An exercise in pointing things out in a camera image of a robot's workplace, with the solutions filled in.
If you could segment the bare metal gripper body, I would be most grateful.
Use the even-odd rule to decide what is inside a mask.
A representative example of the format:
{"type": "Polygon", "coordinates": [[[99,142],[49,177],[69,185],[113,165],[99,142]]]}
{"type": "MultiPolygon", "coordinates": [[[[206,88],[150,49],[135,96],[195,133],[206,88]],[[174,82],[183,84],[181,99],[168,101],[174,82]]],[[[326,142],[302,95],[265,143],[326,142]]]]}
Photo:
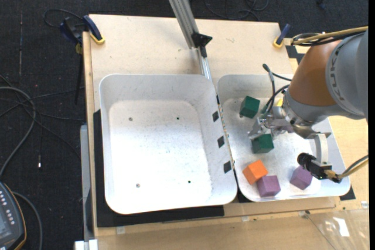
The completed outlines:
{"type": "Polygon", "coordinates": [[[312,126],[312,122],[300,118],[292,109],[283,106],[274,106],[265,117],[265,127],[293,132],[304,139],[313,139],[318,134],[322,134],[326,138],[331,135],[330,132],[314,131],[312,126]]]}

